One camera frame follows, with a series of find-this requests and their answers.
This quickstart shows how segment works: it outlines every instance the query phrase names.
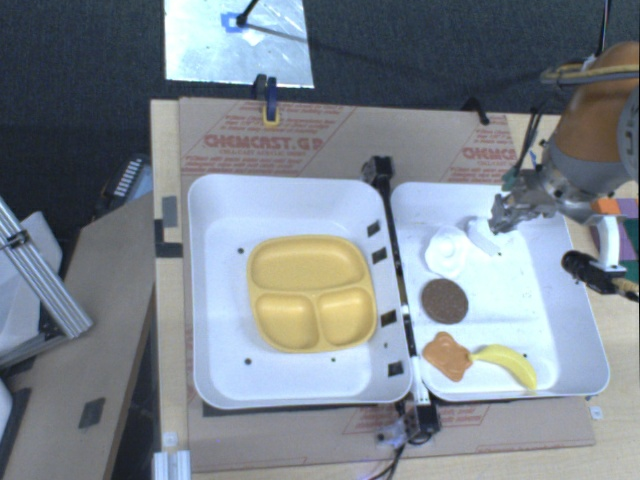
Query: wire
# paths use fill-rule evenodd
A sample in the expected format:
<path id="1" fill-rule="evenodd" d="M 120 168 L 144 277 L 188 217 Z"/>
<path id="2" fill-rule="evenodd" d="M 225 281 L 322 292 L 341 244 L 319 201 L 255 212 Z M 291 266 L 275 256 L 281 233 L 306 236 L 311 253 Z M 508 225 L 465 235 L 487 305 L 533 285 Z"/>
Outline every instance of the wire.
<path id="1" fill-rule="evenodd" d="M 616 277 L 611 282 L 616 287 L 618 295 L 622 295 L 630 301 L 638 302 L 638 283 L 634 283 L 624 277 Z"/>
<path id="2" fill-rule="evenodd" d="M 543 84 L 583 85 L 638 78 L 639 69 L 638 64 L 625 64 L 582 71 L 577 64 L 565 64 L 556 69 L 547 69 L 540 75 L 540 80 Z"/>
<path id="3" fill-rule="evenodd" d="M 393 475 L 396 472 L 396 468 L 398 467 L 398 463 L 400 462 L 400 457 L 402 456 L 402 452 L 404 451 L 404 447 L 405 447 L 405 445 L 403 444 L 402 446 L 400 446 L 400 448 L 398 448 L 396 450 L 396 455 L 393 458 L 393 461 L 391 461 L 391 464 L 389 464 L 386 468 L 384 468 L 382 471 L 380 471 L 380 473 L 378 473 L 375 476 L 372 476 L 372 477 L 368 478 L 367 480 L 379 480 L 380 478 L 383 478 L 386 474 L 388 474 L 386 480 L 391 480 L 393 478 Z"/>
<path id="4" fill-rule="evenodd" d="M 432 436 L 433 434 L 421 431 L 419 434 L 409 439 L 408 443 L 413 446 L 422 446 L 423 444 L 428 443 Z"/>
<path id="5" fill-rule="evenodd" d="M 598 41 L 598 48 L 596 49 L 595 56 L 598 57 L 605 48 L 605 41 L 607 35 L 607 26 L 609 25 L 609 14 L 611 13 L 612 0 L 604 0 L 604 9 L 602 10 L 602 25 L 600 27 L 600 40 Z"/>
<path id="6" fill-rule="evenodd" d="M 533 143 L 536 140 L 536 136 L 538 134 L 538 125 L 540 124 L 540 119 L 542 119 L 542 110 L 544 109 L 548 101 L 549 99 L 547 98 L 537 107 L 531 107 L 531 118 L 529 119 L 527 131 L 524 134 L 520 157 L 509 171 L 510 175 L 513 178 L 516 178 L 520 174 L 520 169 L 522 168 L 522 163 L 527 156 L 527 152 L 531 149 L 531 146 L 533 146 Z"/>

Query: cookie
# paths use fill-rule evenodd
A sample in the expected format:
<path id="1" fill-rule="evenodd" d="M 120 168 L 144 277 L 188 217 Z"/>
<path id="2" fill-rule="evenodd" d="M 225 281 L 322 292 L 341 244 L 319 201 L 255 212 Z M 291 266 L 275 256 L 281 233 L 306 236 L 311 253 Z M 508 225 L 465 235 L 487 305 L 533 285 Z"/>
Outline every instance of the cookie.
<path id="1" fill-rule="evenodd" d="M 448 279 L 429 281 L 421 300 L 427 315 L 441 324 L 457 324 L 469 310 L 469 300 L 462 288 Z"/>

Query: toy banana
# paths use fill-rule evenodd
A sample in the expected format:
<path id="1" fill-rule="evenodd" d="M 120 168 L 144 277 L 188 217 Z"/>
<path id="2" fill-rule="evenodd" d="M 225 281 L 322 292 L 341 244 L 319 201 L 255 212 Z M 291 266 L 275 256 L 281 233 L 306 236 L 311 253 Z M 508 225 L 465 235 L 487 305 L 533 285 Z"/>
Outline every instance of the toy banana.
<path id="1" fill-rule="evenodd" d="M 531 363 L 520 353 L 503 345 L 489 345 L 475 354 L 469 354 L 471 361 L 486 361 L 509 370 L 528 389 L 534 391 L 538 380 Z"/>

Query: yellow divided plate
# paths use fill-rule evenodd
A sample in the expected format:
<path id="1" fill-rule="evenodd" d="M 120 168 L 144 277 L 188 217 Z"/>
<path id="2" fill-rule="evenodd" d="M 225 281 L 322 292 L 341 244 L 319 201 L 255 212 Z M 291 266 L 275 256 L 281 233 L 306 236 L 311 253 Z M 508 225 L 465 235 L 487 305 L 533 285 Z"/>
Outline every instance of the yellow divided plate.
<path id="1" fill-rule="evenodd" d="M 260 334 L 278 350 L 340 350 L 367 341 L 375 331 L 369 268 L 344 238 L 266 240 L 249 256 L 247 280 Z"/>

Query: blue tape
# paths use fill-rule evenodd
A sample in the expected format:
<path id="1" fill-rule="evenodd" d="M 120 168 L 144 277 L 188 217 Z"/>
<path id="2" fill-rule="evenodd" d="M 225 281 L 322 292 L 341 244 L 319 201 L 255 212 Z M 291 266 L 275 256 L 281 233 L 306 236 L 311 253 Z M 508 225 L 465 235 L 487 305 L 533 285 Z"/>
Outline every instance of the blue tape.
<path id="1" fill-rule="evenodd" d="M 235 12 L 225 12 L 220 15 L 220 22 L 227 32 L 231 34 L 242 32 L 242 28 L 236 25 L 236 18 L 238 16 L 240 15 Z"/>

